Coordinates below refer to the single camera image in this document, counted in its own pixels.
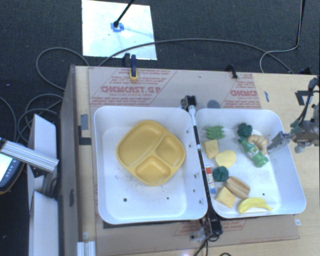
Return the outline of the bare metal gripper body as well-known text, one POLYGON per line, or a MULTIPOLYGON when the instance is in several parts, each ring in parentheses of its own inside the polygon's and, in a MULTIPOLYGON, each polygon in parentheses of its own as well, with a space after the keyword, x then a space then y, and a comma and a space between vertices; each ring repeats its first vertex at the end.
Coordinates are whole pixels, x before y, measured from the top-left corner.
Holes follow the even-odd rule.
POLYGON ((299 147, 308 147, 320 144, 320 125, 315 119, 300 121, 296 119, 291 125, 291 130, 286 137, 296 143, 299 147))

